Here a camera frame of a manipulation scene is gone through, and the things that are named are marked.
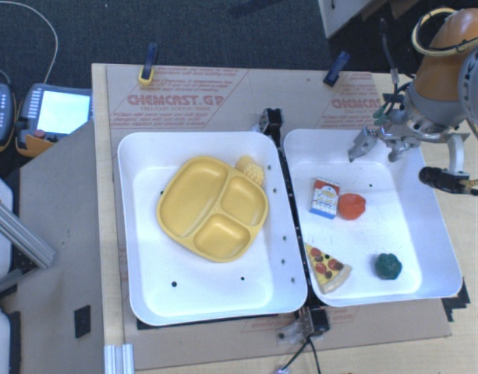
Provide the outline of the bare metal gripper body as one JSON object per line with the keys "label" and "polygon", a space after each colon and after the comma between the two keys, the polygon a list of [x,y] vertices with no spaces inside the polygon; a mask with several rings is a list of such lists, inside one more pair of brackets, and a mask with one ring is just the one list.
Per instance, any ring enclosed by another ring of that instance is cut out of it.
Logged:
{"label": "bare metal gripper body", "polygon": [[406,119],[403,121],[390,118],[377,120],[377,136],[392,149],[410,149],[425,143],[448,143],[454,136],[464,142],[469,134],[454,132],[452,127],[439,125],[431,121]]}

